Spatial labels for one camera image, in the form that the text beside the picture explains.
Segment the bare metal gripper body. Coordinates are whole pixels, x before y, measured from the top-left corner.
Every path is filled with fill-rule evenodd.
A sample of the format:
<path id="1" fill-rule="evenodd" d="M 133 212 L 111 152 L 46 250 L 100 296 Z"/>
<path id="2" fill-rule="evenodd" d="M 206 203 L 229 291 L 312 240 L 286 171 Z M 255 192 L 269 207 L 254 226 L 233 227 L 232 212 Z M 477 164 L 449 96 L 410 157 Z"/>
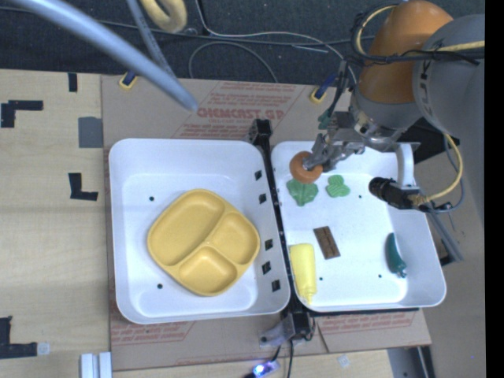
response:
<path id="1" fill-rule="evenodd" d="M 362 111 L 334 112 L 328 124 L 330 143 L 349 150 L 370 147 L 378 151 L 388 151 L 401 134 L 401 129 L 380 125 Z"/>

